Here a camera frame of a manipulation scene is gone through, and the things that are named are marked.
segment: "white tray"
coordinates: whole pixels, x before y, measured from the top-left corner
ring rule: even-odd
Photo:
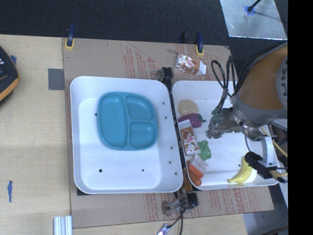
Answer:
[[[205,131],[208,129],[212,117],[211,112],[218,105],[222,92],[221,86],[216,81],[178,81],[173,85],[172,93],[177,119],[180,117],[178,112],[179,102],[189,99],[197,104],[199,113],[206,120],[200,128],[193,128],[198,142],[202,140],[208,141],[212,155],[211,158],[206,160],[208,167],[204,176],[201,178],[202,184],[197,188],[211,190],[277,184],[278,182],[273,178],[263,179],[256,173],[256,170],[252,171],[251,176],[243,184],[230,184],[227,182],[227,179],[231,179],[239,171],[242,156],[248,152],[248,149],[245,136],[242,133],[225,133],[219,139],[209,139],[206,137]],[[230,94],[233,93],[232,84],[229,84],[229,92]],[[227,98],[224,108],[231,106],[229,98]],[[252,151],[263,156],[260,142],[249,141],[248,143]],[[274,162],[278,164],[276,154],[274,156]]]
[[[148,98],[158,123],[156,143],[139,151],[105,146],[98,133],[97,104],[108,92]],[[174,192],[183,181],[169,93],[156,80],[81,76],[70,85],[74,180],[87,194]]]

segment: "black carpet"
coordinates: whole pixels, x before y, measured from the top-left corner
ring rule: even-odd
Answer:
[[[274,0],[288,35],[288,0]],[[231,38],[219,0],[0,0],[0,34],[229,46],[236,69],[252,55],[281,41]]]

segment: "food package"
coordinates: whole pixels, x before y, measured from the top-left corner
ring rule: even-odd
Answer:
[[[176,59],[175,69],[193,75],[204,75],[206,72],[206,65],[199,59],[179,54]]]
[[[186,156],[200,153],[196,137],[194,135],[191,122],[189,119],[179,122],[180,136]]]
[[[202,178],[205,174],[207,163],[197,154],[193,156],[188,165],[188,170],[192,171],[198,178]]]

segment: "black device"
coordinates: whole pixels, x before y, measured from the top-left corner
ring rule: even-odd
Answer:
[[[13,94],[19,81],[20,75],[15,63],[0,46],[0,106]]]

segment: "banana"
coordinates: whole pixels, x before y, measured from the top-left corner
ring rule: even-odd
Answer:
[[[242,158],[241,167],[239,172],[232,178],[228,179],[229,183],[243,183],[246,181],[252,173],[252,167],[245,161],[245,157]]]

